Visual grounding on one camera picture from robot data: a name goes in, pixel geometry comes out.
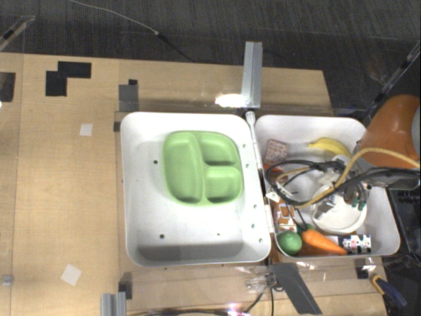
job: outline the green plate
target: green plate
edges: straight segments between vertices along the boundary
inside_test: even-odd
[[[178,203],[229,203],[243,193],[243,173],[237,147],[216,132],[177,131],[162,149],[164,182]]]

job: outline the white tray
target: white tray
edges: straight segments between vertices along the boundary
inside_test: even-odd
[[[173,202],[162,177],[162,145],[167,135],[181,130],[219,132],[234,141],[243,165],[244,191],[239,199],[207,207]],[[122,121],[121,139],[126,247],[134,263],[148,267],[246,263],[268,256],[270,235],[255,152],[243,119],[132,113]]]

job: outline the white square marker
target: white square marker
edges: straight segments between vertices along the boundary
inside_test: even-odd
[[[72,286],[75,286],[76,283],[78,283],[81,273],[82,271],[80,269],[77,269],[71,264],[68,264],[63,274],[61,275],[61,279],[65,281],[66,283],[69,283]]]
[[[93,124],[82,124],[79,131],[79,136],[92,136]]]

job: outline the gray floor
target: gray floor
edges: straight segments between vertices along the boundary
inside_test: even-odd
[[[322,69],[341,108],[366,107],[420,38],[420,0],[77,1],[147,24],[200,63],[241,65],[244,42],[262,41],[264,66]],[[18,15],[37,18],[27,53],[186,61],[140,25],[66,0],[0,0],[0,31]]]

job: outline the green lime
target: green lime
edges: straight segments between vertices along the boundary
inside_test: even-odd
[[[288,255],[297,254],[303,245],[300,235],[294,232],[284,232],[278,234],[276,238],[278,239],[279,246]]]

